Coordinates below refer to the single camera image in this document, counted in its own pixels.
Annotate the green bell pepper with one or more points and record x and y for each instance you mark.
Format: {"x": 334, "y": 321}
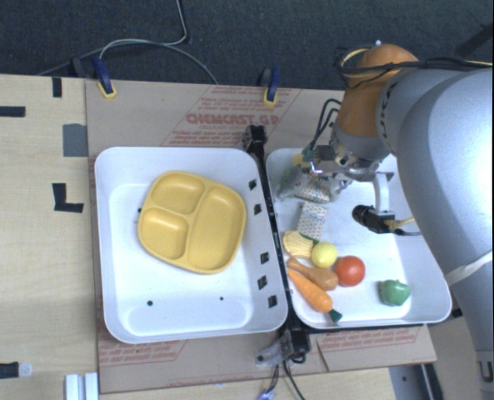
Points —
{"x": 394, "y": 292}

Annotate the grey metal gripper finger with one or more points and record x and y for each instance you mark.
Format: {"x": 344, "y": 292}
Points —
{"x": 304, "y": 180}
{"x": 339, "y": 185}

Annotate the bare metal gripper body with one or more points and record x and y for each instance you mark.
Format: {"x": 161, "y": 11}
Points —
{"x": 329, "y": 157}

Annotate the black cylinder on white bracket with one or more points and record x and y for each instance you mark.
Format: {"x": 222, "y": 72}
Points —
{"x": 373, "y": 217}

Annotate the yellow lemon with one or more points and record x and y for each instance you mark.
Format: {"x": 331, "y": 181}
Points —
{"x": 324, "y": 255}

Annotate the white plastic tray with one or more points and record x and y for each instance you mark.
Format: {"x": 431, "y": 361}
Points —
{"x": 180, "y": 306}
{"x": 371, "y": 306}

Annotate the red tomato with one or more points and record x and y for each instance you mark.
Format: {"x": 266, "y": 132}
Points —
{"x": 350, "y": 271}

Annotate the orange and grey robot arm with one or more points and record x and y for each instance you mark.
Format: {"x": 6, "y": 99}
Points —
{"x": 438, "y": 148}

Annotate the tan chicken drumstick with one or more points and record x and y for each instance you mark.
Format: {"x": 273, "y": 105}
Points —
{"x": 319, "y": 277}

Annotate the pale yellow toy corn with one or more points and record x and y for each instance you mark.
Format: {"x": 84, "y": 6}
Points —
{"x": 296, "y": 243}

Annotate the brown cardboard board red print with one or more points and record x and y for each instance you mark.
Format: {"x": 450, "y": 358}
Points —
{"x": 188, "y": 111}

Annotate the yellow divided plate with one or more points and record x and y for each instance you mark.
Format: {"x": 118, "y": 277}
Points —
{"x": 192, "y": 221}

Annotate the green and grey packet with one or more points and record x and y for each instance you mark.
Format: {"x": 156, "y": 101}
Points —
{"x": 286, "y": 183}

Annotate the thin black rod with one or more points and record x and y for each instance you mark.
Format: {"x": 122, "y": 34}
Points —
{"x": 276, "y": 231}

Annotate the orange carrot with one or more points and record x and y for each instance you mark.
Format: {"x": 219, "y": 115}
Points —
{"x": 311, "y": 295}

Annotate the white patterned packet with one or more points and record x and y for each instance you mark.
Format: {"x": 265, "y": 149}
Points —
{"x": 315, "y": 193}
{"x": 312, "y": 220}

